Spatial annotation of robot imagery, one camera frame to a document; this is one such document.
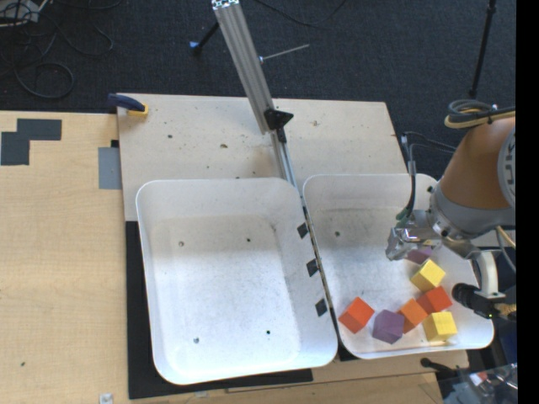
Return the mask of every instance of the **yellow block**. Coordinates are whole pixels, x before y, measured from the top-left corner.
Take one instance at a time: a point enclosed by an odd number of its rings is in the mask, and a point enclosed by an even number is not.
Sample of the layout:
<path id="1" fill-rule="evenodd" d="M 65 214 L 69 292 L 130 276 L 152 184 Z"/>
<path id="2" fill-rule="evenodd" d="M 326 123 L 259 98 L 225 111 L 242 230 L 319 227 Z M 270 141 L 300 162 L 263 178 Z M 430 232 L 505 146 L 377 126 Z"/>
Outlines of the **yellow block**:
<path id="1" fill-rule="evenodd" d="M 424 333 L 429 341 L 445 341 L 456 335 L 457 329 L 450 311 L 432 313 L 423 320 Z"/>
<path id="2" fill-rule="evenodd" d="M 446 271 L 434 263 L 432 259 L 428 258 L 412 276 L 410 281 L 422 292 L 427 292 L 440 285 L 444 275 L 446 275 Z"/>

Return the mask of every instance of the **empty white tray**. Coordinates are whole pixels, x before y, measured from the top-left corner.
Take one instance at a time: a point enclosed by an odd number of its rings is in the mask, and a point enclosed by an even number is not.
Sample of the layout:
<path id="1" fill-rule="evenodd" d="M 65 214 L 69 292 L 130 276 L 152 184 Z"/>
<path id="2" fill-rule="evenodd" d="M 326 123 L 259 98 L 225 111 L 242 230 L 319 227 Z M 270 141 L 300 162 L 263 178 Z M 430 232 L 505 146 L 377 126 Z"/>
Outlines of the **empty white tray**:
<path id="1" fill-rule="evenodd" d="M 188 385 L 333 360 L 337 334 L 320 273 L 307 267 L 315 254 L 291 184 L 151 181 L 136 210 L 153 358 L 165 380 Z"/>
<path id="2" fill-rule="evenodd" d="M 429 186 L 436 181 L 417 175 L 416 209 L 429 205 Z M 343 345 L 356 357 L 383 358 L 441 350 L 484 348 L 494 338 L 492 321 L 454 301 L 456 283 L 478 286 L 469 261 L 449 249 L 437 249 L 432 258 L 445 271 L 440 285 L 450 295 L 458 334 L 446 342 L 429 342 L 421 325 L 393 344 L 372 337 L 374 318 L 383 309 L 397 311 L 421 292 L 410 282 L 418 264 L 403 259 L 390 261 L 385 249 L 395 216 L 408 203 L 410 177 L 407 174 L 317 175 L 304 184 L 303 193 L 318 245 L 328 293 L 339 317 L 359 296 L 375 314 L 358 333 L 339 322 Z"/>

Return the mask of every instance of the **blue and yellow clamp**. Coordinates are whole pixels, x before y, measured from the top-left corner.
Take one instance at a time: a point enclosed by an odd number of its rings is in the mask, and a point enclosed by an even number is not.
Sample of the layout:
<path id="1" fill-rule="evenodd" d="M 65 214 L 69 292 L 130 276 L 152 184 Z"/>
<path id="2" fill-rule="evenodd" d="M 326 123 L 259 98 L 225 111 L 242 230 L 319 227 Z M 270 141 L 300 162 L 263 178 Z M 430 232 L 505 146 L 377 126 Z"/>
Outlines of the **blue and yellow clamp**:
<path id="1" fill-rule="evenodd" d="M 127 114 L 135 117 L 147 117 L 148 105 L 123 94 L 110 93 L 107 99 L 108 106 L 127 109 Z"/>

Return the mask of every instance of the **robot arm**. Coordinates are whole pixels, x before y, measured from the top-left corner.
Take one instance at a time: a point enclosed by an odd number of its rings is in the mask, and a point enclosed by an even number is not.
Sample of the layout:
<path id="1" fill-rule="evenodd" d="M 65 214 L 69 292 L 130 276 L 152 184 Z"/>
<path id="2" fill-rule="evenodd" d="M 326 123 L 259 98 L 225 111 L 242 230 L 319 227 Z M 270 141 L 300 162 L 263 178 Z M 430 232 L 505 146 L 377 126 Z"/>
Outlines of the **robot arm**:
<path id="1" fill-rule="evenodd" d="M 405 209 L 406 215 L 398 216 L 386 255 L 398 260 L 422 246 L 445 245 L 475 262 L 481 272 L 481 289 L 457 284 L 455 299 L 482 316 L 504 316 L 494 254 L 475 247 L 471 240 L 515 225 L 515 112 L 477 112 L 485 105 L 475 101 L 454 104 L 467 108 L 448 115 L 446 125 L 469 130 L 433 188 L 429 208 Z M 451 119 L 455 116 L 465 118 Z"/>

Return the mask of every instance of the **block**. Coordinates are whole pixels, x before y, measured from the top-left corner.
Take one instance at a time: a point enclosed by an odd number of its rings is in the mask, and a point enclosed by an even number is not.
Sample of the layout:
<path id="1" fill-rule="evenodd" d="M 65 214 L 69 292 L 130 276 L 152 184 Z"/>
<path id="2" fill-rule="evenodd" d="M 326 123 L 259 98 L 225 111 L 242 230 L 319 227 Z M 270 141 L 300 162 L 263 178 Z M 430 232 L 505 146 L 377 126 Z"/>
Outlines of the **block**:
<path id="1" fill-rule="evenodd" d="M 406 255 L 406 259 L 411 260 L 412 262 L 420 265 L 425 260 L 427 260 L 431 254 L 432 254 L 432 247 L 423 247 L 417 250 L 410 250 L 408 254 Z"/>
<path id="2" fill-rule="evenodd" d="M 403 336 L 404 316 L 389 310 L 380 311 L 374 319 L 372 337 L 393 344 Z"/>
<path id="3" fill-rule="evenodd" d="M 410 281 L 422 292 L 427 292 L 439 285 L 445 275 L 446 271 L 440 268 L 431 258 L 428 258 Z"/>
<path id="4" fill-rule="evenodd" d="M 357 333 L 366 326 L 373 314 L 372 307 L 359 296 L 356 296 L 344 310 L 344 313 L 340 315 L 339 322 L 345 325 L 352 333 Z"/>
<path id="5" fill-rule="evenodd" d="M 458 332 L 450 311 L 429 314 L 423 320 L 423 328 L 429 341 L 445 341 Z"/>
<path id="6" fill-rule="evenodd" d="M 403 333 L 410 332 L 429 315 L 414 298 L 410 298 L 397 313 L 404 316 Z"/>
<path id="7" fill-rule="evenodd" d="M 453 301 L 442 286 L 423 293 L 417 302 L 427 311 L 427 314 L 443 311 L 453 305 Z"/>

